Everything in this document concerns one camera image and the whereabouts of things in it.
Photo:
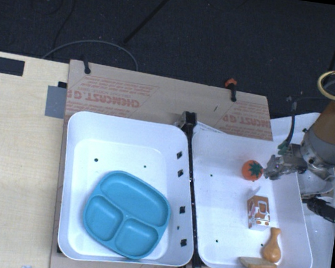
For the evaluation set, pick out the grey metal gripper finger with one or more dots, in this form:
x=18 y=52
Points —
x=274 y=161
x=272 y=174

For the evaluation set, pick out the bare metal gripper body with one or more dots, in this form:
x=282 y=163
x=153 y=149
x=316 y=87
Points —
x=296 y=162

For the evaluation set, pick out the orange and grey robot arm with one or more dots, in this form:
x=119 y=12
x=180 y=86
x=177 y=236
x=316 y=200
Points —
x=334 y=124

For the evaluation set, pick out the orange toy tomato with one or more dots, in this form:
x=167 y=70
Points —
x=250 y=171

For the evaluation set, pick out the white and orange carton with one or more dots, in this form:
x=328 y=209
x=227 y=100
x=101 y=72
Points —
x=260 y=214

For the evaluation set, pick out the white plastic tray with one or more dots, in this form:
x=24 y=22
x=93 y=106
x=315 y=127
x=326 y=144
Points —
x=221 y=213
x=127 y=152

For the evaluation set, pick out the white printed paper sheet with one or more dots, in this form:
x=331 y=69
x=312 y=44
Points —
x=210 y=128

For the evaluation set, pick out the tan toy chicken drumstick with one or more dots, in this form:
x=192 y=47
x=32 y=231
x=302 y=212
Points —
x=271 y=250

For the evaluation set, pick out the thin black and white rod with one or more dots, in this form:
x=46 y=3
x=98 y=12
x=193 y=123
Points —
x=191 y=190

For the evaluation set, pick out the tan toy bread slice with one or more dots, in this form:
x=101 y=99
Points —
x=257 y=263

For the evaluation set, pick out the brown cardboard board red print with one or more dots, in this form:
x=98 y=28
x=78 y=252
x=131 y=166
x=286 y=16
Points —
x=166 y=102

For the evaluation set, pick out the blue divided plate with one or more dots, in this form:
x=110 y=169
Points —
x=125 y=214

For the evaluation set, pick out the black cylinder on white bracket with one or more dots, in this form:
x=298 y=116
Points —
x=323 y=209

